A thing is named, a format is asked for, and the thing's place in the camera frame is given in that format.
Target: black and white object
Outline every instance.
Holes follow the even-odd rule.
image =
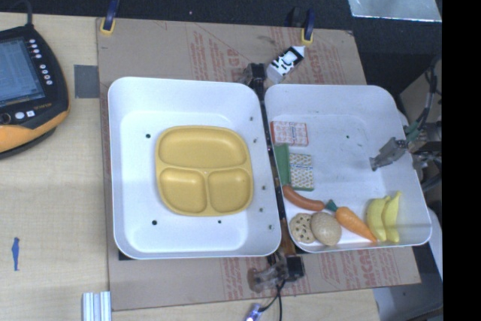
[[[304,59],[305,46],[292,46],[283,52],[281,56],[273,60],[267,68],[267,76],[274,83],[278,84],[284,80],[302,59]]]

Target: black cable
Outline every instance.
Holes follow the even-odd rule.
[[[443,177],[441,173],[434,175],[433,177],[427,179],[423,183],[421,183],[421,188],[423,193],[427,193],[429,190],[433,189],[437,185],[441,184]]]
[[[269,254],[266,258],[267,258],[269,266],[272,266],[276,263],[276,255],[275,254]]]
[[[428,76],[428,72],[426,71],[424,73],[424,78],[426,79],[426,82],[430,83],[430,80],[429,80],[429,76]],[[439,96],[443,96],[443,94],[441,93],[441,91],[439,89],[436,89],[436,93],[439,95]]]
[[[436,165],[437,170],[439,170],[439,172],[442,173],[443,172],[443,163],[441,161],[441,158],[440,157],[434,158],[433,162]]]
[[[426,106],[422,110],[418,119],[416,120],[416,122],[418,123],[417,129],[419,131],[424,129],[424,126],[428,119],[429,112],[431,111],[434,95],[436,94],[436,91],[437,91],[436,64],[439,60],[440,60],[440,55],[436,55],[431,61],[431,64],[429,65],[429,69],[425,72],[426,79],[428,80],[428,83],[429,83],[429,91],[428,91],[428,100],[426,102]]]
[[[281,290],[283,289],[284,285],[286,284],[286,280],[283,280],[283,282],[280,284],[280,285],[276,285],[276,288],[277,288],[277,294],[274,296],[274,298],[272,298],[272,301],[269,302],[267,305],[265,305],[264,307],[260,307],[259,308],[259,312],[260,313],[264,313],[269,307],[271,307],[271,305],[277,300],[279,299],[279,312],[280,312],[280,318],[279,318],[279,321],[282,321],[282,316],[283,316],[283,304],[282,304],[282,300],[280,299],[280,292]]]
[[[26,26],[33,26],[33,10],[32,5],[28,0],[19,0],[14,5],[10,7],[8,11],[12,11],[16,6],[24,4],[27,9],[27,24]]]

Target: yellow plastic plate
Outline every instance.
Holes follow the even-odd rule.
[[[162,201],[175,213],[238,213],[253,198],[249,151],[236,132],[216,126],[175,126],[156,142],[156,178]]]

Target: small box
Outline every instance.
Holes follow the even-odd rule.
[[[314,171],[313,162],[309,154],[289,154],[289,170],[291,186],[294,190],[313,191]]]
[[[274,156],[276,158],[276,166],[279,174],[280,184],[282,186],[290,184],[291,171],[289,170],[289,145],[278,144],[274,146]]]
[[[272,121],[271,135],[273,144],[288,144],[289,146],[307,146],[309,144],[306,123]]]

